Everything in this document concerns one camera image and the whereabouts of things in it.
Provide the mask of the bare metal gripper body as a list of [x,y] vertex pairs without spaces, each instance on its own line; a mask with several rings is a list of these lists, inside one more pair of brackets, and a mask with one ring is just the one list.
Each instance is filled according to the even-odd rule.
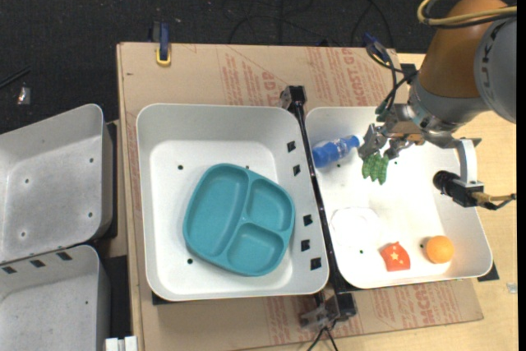
[[412,120],[407,104],[394,104],[376,117],[380,134],[389,139],[422,145],[424,137],[421,128]]

